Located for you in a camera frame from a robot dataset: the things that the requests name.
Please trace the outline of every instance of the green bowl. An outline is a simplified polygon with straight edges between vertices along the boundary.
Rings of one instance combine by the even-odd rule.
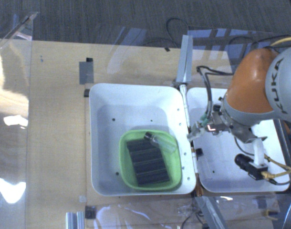
[[[142,186],[139,186],[137,183],[133,163],[129,151],[126,147],[126,142],[142,139],[144,138],[146,132],[151,132],[153,134],[163,136],[164,138],[167,138],[169,141],[174,142],[177,146],[176,139],[169,133],[163,131],[131,130],[124,133],[119,141],[119,162],[122,179],[125,182],[125,184],[127,184],[129,187],[137,190],[162,191],[173,189],[180,183],[182,178],[182,170],[178,148],[173,153],[161,150],[162,156],[165,161],[166,169],[170,177],[169,181],[154,184],[146,184]]]

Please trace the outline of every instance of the table surface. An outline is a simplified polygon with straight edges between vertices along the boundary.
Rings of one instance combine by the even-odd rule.
[[[209,61],[211,53],[193,51],[191,86],[203,86],[195,70],[197,65],[205,64],[230,72],[230,65],[225,63],[227,55],[214,52],[220,55]],[[102,197],[95,192],[90,182],[88,98],[83,96],[85,85],[79,84],[79,62],[93,58],[95,83],[170,85],[177,73],[179,54],[179,49],[167,52],[164,48],[32,42],[26,228],[64,228],[66,212],[84,211],[85,205],[96,205],[102,209],[108,207],[109,226],[113,228],[111,218],[119,215],[119,205],[139,208],[138,206],[147,203],[147,211],[153,211],[157,200],[160,202],[155,204],[155,208],[158,211],[165,210],[160,217],[146,220],[146,224],[144,220],[136,223],[135,215],[128,214],[127,218],[115,224],[122,224],[117,228],[127,228],[125,223],[135,223],[134,228],[138,229],[149,228],[148,224],[152,224],[151,228],[162,228],[161,218],[172,218],[172,213],[178,213],[176,208],[190,204],[191,199],[187,195],[119,198]],[[213,87],[227,88],[229,82],[229,77],[212,78]],[[239,202],[237,208],[230,206],[223,212],[229,228],[256,228],[259,225],[263,229],[272,228],[271,220],[265,219],[261,214],[262,210],[255,204],[250,204],[250,210],[242,204]],[[178,221],[170,221],[168,226],[177,228],[185,216],[177,216],[176,219]],[[94,227],[92,221],[88,221],[86,225]]]

